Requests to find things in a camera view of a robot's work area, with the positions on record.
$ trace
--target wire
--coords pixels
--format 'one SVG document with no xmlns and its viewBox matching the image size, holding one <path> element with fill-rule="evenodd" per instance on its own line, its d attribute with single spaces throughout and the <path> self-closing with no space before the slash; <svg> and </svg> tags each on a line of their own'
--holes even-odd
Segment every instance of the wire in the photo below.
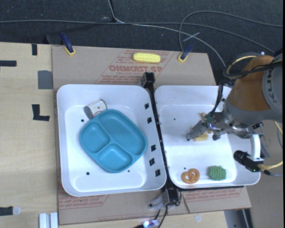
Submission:
<svg viewBox="0 0 285 228">
<path fill-rule="evenodd" d="M 281 127 L 279 126 L 279 123 L 275 121 L 275 125 L 276 125 L 278 131 L 280 132 L 280 134 L 283 136 L 283 131 L 282 131 Z"/>
<path fill-rule="evenodd" d="M 157 214 L 156 214 L 156 216 L 155 216 L 154 219 L 157 219 L 157 218 L 158 218 L 158 216 L 160 215 L 160 212 L 161 212 L 161 209 L 159 209 L 159 211 L 157 212 Z"/>
<path fill-rule="evenodd" d="M 27 20 L 6 20 L 6 21 L 0 21 L 0 24 L 10 24 L 10 23 L 41 23 L 41 22 L 51 22 L 51 23 L 71 23 L 71 24 L 88 24 L 88 25 L 134 25 L 134 26 L 148 26 L 148 27 L 154 27 L 154 28 L 163 28 L 163 29 L 170 29 L 173 31 L 176 31 L 178 33 L 181 34 L 185 34 L 187 36 L 190 36 L 192 38 L 196 38 L 193 37 L 190 34 L 184 33 L 182 31 L 179 30 L 175 30 L 175 29 L 171 29 L 171 28 L 167 28 L 167 27 L 157 27 L 155 25 L 180 25 L 179 22 L 122 22 L 119 20 L 119 23 L 112 23 L 112 22 L 107 22 L 107 23 L 103 23 L 103 22 L 93 22 L 93 21 L 76 21 L 76 20 L 57 20 L 57 19 L 27 19 Z M 227 34 L 231 34 L 233 36 L 239 37 L 241 39 L 247 40 L 259 47 L 262 47 L 263 49 L 268 50 L 269 52 L 274 53 L 274 50 L 271 50 L 269 48 L 267 48 L 266 46 L 253 41 L 247 37 L 241 36 L 239 34 L 227 31 L 227 30 L 223 30 L 223 29 L 219 29 L 216 27 L 212 27 L 212 26 L 207 26 L 207 25 L 201 25 L 201 24 L 194 24 L 194 23 L 183 23 L 183 25 L 190 25 L 190 26 L 197 26 L 197 27 L 203 27 L 203 28 L 208 28 L 208 29 L 214 29 L 217 31 L 221 31 Z"/>
<path fill-rule="evenodd" d="M 165 217 L 167 216 L 167 213 L 168 213 L 168 205 L 166 205 L 166 211 L 165 211 L 165 214 L 163 215 L 162 220 L 161 220 L 161 222 L 160 222 L 160 225 L 159 225 L 157 228 L 160 228 L 160 227 L 161 227 L 161 225 L 162 225 L 162 223 L 163 223 L 163 220 L 164 220 L 164 219 L 165 219 Z"/>
<path fill-rule="evenodd" d="M 280 134 L 283 136 L 283 131 L 281 129 L 281 127 L 279 126 L 278 122 L 274 121 L 278 131 L 280 132 Z M 278 164 L 275 165 L 263 165 L 263 164 L 258 164 L 257 166 L 261 169 L 261 171 L 263 171 L 266 175 L 270 175 L 270 176 L 280 176 L 280 174 L 272 174 L 270 172 L 268 172 L 268 170 L 271 170 L 273 168 L 279 167 L 283 165 L 283 161 L 279 162 Z"/>
<path fill-rule="evenodd" d="M 213 116 L 216 108 L 218 107 L 218 105 L 219 105 L 219 103 L 220 103 L 220 101 L 222 99 L 224 85 L 232 86 L 232 83 L 230 81 L 228 81 L 228 80 L 225 80 L 225 79 L 223 79 L 223 80 L 221 80 L 219 82 L 219 84 L 218 84 L 218 86 L 219 86 L 218 87 L 218 95 L 217 95 L 217 99 L 216 99 L 215 105 L 214 105 L 213 109 L 207 114 L 208 116 L 207 117 L 205 116 L 208 119 L 208 121 L 210 121 L 211 117 Z"/>
<path fill-rule="evenodd" d="M 114 13 L 114 9 L 113 9 L 111 0 L 108 0 L 108 3 L 109 3 L 109 6 L 110 6 L 110 9 L 111 9 L 111 13 L 112 13 L 113 18 L 114 18 L 117 22 L 119 22 L 119 23 L 124 23 L 124 22 L 120 21 L 120 20 L 115 16 L 115 13 Z"/>
<path fill-rule="evenodd" d="M 241 74 L 231 74 L 230 69 L 233 67 L 236 63 L 248 59 L 248 58 L 254 58 L 259 56 L 259 53 L 254 53 L 254 52 L 249 52 L 249 53 L 244 53 L 241 55 L 238 55 L 235 59 L 232 59 L 232 61 L 229 63 L 229 65 L 224 69 L 223 75 L 229 79 L 235 79 L 239 76 L 242 76 Z"/>
<path fill-rule="evenodd" d="M 282 177 L 283 176 L 283 173 L 274 174 L 274 173 L 271 173 L 269 171 L 264 171 L 264 174 L 266 174 L 268 176 L 273 176 L 273 177 Z"/>
<path fill-rule="evenodd" d="M 172 29 L 172 28 L 168 28 L 168 27 L 162 27 L 162 26 L 155 26 L 155 25 L 151 25 L 151 24 L 130 24 L 130 25 L 146 26 L 146 27 L 161 28 L 161 29 L 163 28 L 163 29 L 168 29 L 168 30 L 171 30 L 171 31 L 175 31 L 175 32 L 177 32 L 177 33 L 179 32 L 179 31 L 176 30 L 176 29 Z M 209 47 L 209 48 L 218 56 L 218 58 L 220 59 L 220 61 L 221 61 L 222 64 L 224 65 L 224 67 L 226 66 L 224 60 L 222 59 L 222 57 L 220 56 L 220 54 L 217 52 L 216 49 L 214 49 L 214 48 L 213 48 L 211 45 L 209 45 L 207 42 L 205 42 L 205 41 L 203 41 L 202 39 L 196 37 L 196 35 L 197 35 L 198 33 L 196 33 L 196 34 L 194 34 L 194 35 L 190 35 L 190 34 L 185 33 L 185 32 L 181 32 L 181 33 L 184 34 L 184 35 L 189 36 L 190 38 L 194 38 L 194 39 L 200 41 L 201 43 L 205 44 L 207 47 Z"/>
<path fill-rule="evenodd" d="M 180 28 L 179 28 L 179 43 L 180 43 L 180 47 L 181 47 L 181 50 L 182 50 L 182 51 L 184 51 L 184 48 L 183 48 L 182 42 L 181 42 L 181 28 L 182 28 L 182 26 L 185 24 L 185 21 L 186 21 L 187 18 L 189 18 L 189 17 L 192 16 L 192 15 L 199 14 L 199 13 L 215 13 L 215 14 L 227 15 L 227 16 L 230 16 L 230 17 L 233 17 L 233 18 L 246 20 L 246 21 L 249 21 L 249 22 L 252 22 L 252 23 L 256 23 L 256 24 L 260 24 L 260 25 L 271 26 L 271 27 L 277 27 L 277 28 L 283 28 L 282 25 L 273 25 L 273 24 L 269 24 L 269 23 L 263 23 L 263 22 L 259 22 L 259 21 L 252 20 L 252 19 L 246 19 L 246 18 L 237 16 L 237 15 L 228 14 L 228 13 L 224 13 L 224 12 L 219 12 L 219 11 L 211 11 L 211 10 L 196 11 L 196 12 L 190 13 L 190 14 L 188 14 L 187 16 L 185 16 L 184 19 L 183 19 L 183 20 L 181 21 L 181 23 L 180 23 Z M 232 32 L 229 32 L 229 31 L 226 31 L 226 30 L 223 30 L 223 29 L 218 29 L 218 28 L 215 28 L 215 29 L 216 29 L 216 30 L 219 30 L 219 31 L 223 31 L 223 32 L 229 33 L 229 34 L 234 34 L 234 33 L 232 33 Z"/>
<path fill-rule="evenodd" d="M 281 134 L 280 134 L 278 129 L 277 129 L 277 133 L 276 134 L 277 134 L 277 138 L 278 138 L 279 144 L 283 148 L 283 143 L 282 143 L 282 140 L 281 140 Z"/>
<path fill-rule="evenodd" d="M 178 203 L 176 203 L 176 204 L 175 204 L 175 206 L 179 206 L 179 205 L 181 205 L 181 200 L 182 200 L 182 194 L 181 194 L 181 192 L 180 192 L 179 199 L 180 199 L 180 201 L 179 201 Z"/>
<path fill-rule="evenodd" d="M 274 63 L 270 63 L 270 64 L 265 64 L 265 65 L 258 65 L 249 71 L 242 71 L 242 72 L 237 73 L 237 74 L 228 74 L 227 71 L 224 70 L 223 75 L 229 79 L 239 79 L 239 78 L 243 78 L 243 77 L 247 76 L 248 74 L 273 69 L 275 67 L 281 67 L 282 65 L 283 65 L 282 61 L 274 62 Z"/>
</svg>

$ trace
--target cardboard sheet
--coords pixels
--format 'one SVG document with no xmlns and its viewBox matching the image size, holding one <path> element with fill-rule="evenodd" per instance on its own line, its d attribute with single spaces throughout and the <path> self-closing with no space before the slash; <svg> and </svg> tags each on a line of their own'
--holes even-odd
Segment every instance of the cardboard sheet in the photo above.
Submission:
<svg viewBox="0 0 285 228">
<path fill-rule="evenodd" d="M 189 53 L 188 59 L 180 63 L 177 61 L 180 52 L 172 51 L 98 47 L 75 47 L 75 50 L 76 54 L 69 56 L 63 46 L 52 47 L 59 224 L 154 217 L 157 211 L 149 211 L 147 204 L 160 195 L 160 190 L 80 198 L 64 191 L 60 178 L 57 90 L 66 84 L 136 85 L 144 72 L 154 72 L 155 88 L 161 85 L 215 85 L 208 56 Z M 161 61 L 158 64 L 135 62 L 132 59 L 135 52 L 156 53 L 161 56 Z M 170 208 L 168 215 L 251 207 L 245 187 L 196 190 L 184 192 L 182 196 L 181 205 Z"/>
</svg>

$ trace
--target blue clamp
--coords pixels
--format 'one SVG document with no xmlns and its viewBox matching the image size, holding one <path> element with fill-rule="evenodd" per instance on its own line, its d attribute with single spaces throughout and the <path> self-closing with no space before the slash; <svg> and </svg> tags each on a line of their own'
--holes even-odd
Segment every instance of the blue clamp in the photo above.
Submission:
<svg viewBox="0 0 285 228">
<path fill-rule="evenodd" d="M 63 44 L 65 45 L 66 52 L 72 56 L 76 53 L 75 49 L 73 48 L 70 40 L 68 39 L 67 35 L 63 32 L 59 34 L 60 38 L 62 39 Z"/>
<path fill-rule="evenodd" d="M 191 52 L 193 49 L 193 44 L 191 44 L 190 46 L 188 46 L 188 48 L 179 55 L 179 57 L 177 58 L 177 60 L 181 63 L 185 62 L 188 56 L 188 53 Z"/>
</svg>

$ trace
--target wooden table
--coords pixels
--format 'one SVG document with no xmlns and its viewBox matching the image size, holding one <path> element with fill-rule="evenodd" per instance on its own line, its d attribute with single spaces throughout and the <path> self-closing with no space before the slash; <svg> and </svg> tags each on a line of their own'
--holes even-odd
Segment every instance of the wooden table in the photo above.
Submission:
<svg viewBox="0 0 285 228">
<path fill-rule="evenodd" d="M 21 213 L 1 216 L 0 227 L 38 227 L 39 213 L 57 212 L 57 175 L 53 90 L 38 89 L 38 71 L 52 71 L 51 46 L 0 43 L 0 60 L 16 60 L 16 67 L 0 68 L 0 207 L 20 207 Z M 32 104 L 49 121 L 34 121 Z M 145 219 L 106 221 L 71 227 L 132 228 Z M 223 211 L 167 216 L 169 227 L 226 228 Z"/>
</svg>

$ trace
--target blue plate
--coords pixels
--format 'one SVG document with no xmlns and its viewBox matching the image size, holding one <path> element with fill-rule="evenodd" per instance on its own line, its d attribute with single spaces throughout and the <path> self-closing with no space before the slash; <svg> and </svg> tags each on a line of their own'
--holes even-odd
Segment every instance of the blue plate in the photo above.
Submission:
<svg viewBox="0 0 285 228">
<path fill-rule="evenodd" d="M 147 138 L 127 116 L 105 110 L 92 118 L 80 132 L 86 153 L 107 172 L 122 172 L 146 151 Z"/>
</svg>

